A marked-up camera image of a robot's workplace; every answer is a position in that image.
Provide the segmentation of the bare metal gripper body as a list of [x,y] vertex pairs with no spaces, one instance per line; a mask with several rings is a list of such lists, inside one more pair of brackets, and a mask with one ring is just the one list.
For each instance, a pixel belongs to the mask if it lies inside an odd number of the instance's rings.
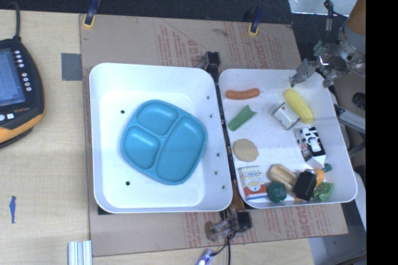
[[355,73],[364,77],[366,74],[366,55],[346,40],[334,43],[319,42],[316,48],[318,68],[326,78]]

